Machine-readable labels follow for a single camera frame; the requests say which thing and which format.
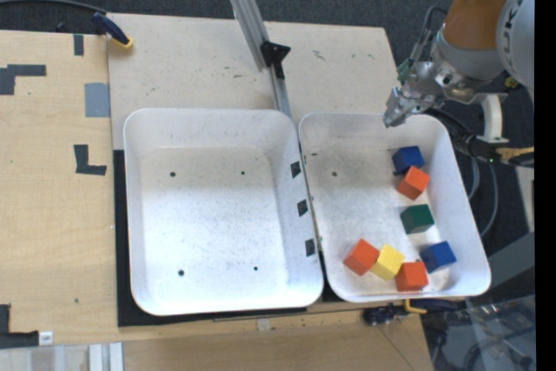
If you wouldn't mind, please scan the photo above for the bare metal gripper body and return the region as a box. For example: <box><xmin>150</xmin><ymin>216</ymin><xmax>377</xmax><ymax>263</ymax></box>
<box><xmin>399</xmin><ymin>60</ymin><xmax>488</xmax><ymax>113</ymax></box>

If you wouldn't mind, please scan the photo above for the blue cube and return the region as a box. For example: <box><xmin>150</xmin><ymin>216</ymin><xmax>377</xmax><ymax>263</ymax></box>
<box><xmin>419</xmin><ymin>240</ymin><xmax>458</xmax><ymax>275</ymax></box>
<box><xmin>391</xmin><ymin>145</ymin><xmax>426</xmax><ymax>176</ymax></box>

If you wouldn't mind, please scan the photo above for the orange cube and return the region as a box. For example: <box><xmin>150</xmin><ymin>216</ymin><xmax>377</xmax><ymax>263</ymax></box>
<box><xmin>394</xmin><ymin>261</ymin><xmax>430</xmax><ymax>293</ymax></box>
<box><xmin>342</xmin><ymin>238</ymin><xmax>381</xmax><ymax>277</ymax></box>
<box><xmin>395</xmin><ymin>166</ymin><xmax>431</xmax><ymax>202</ymax></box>

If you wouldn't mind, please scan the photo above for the white plastic tray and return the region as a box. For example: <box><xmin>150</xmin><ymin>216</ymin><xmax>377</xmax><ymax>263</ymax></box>
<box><xmin>122</xmin><ymin>107</ymin><xmax>325</xmax><ymax>317</ymax></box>
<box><xmin>298</xmin><ymin>111</ymin><xmax>493</xmax><ymax>304</ymax></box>

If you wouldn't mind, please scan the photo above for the green cube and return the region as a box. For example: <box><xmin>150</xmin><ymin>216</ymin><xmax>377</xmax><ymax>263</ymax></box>
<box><xmin>399</xmin><ymin>203</ymin><xmax>436</xmax><ymax>235</ymax></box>

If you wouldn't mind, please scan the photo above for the yellow cube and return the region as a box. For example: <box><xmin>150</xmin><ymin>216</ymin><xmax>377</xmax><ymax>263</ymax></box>
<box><xmin>369</xmin><ymin>243</ymin><xmax>407</xmax><ymax>282</ymax></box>

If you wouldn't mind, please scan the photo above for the pale wood board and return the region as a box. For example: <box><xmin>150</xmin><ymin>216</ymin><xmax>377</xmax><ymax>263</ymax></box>
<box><xmin>106</xmin><ymin>12</ymin><xmax>435</xmax><ymax>343</ymax></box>

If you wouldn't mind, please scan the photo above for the black cylinder on white bracket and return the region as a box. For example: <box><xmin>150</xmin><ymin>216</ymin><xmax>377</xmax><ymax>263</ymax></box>
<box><xmin>452</xmin><ymin>93</ymin><xmax>510</xmax><ymax>164</ymax></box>

